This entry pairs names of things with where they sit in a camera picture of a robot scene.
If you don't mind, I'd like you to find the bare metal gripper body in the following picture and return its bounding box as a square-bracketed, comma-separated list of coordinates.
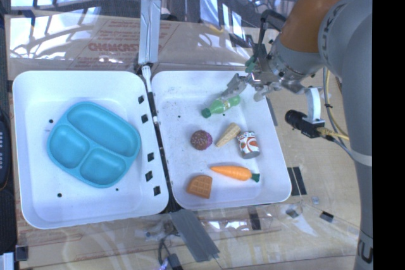
[247, 53, 305, 93]

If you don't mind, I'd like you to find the green plastic bottle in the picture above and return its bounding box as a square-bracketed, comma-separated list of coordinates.
[201, 94, 242, 120]

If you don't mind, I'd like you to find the beige ice cream cone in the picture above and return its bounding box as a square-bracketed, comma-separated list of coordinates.
[215, 122, 242, 149]

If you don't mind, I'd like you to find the white and orange can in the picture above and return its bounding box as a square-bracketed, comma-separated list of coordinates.
[236, 130, 261, 160]

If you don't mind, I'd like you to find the white plastic tray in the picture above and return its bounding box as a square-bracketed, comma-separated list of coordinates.
[151, 70, 292, 211]
[11, 70, 170, 230]

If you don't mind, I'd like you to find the brown doughnut with sprinkles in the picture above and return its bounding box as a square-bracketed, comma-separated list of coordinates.
[190, 130, 213, 151]

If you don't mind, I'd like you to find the brown cardboard board red print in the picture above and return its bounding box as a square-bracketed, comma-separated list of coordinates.
[4, 14, 361, 270]

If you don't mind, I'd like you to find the orange carrot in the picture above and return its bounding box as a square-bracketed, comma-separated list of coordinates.
[209, 164, 261, 183]

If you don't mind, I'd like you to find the orange waffle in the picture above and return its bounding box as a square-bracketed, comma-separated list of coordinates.
[185, 175, 213, 200]

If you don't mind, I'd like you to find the blue divided plate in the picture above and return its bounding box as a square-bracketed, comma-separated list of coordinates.
[46, 101, 142, 189]

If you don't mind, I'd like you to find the black cylinder on white bracket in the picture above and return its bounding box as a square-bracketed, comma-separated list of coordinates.
[284, 87, 327, 139]

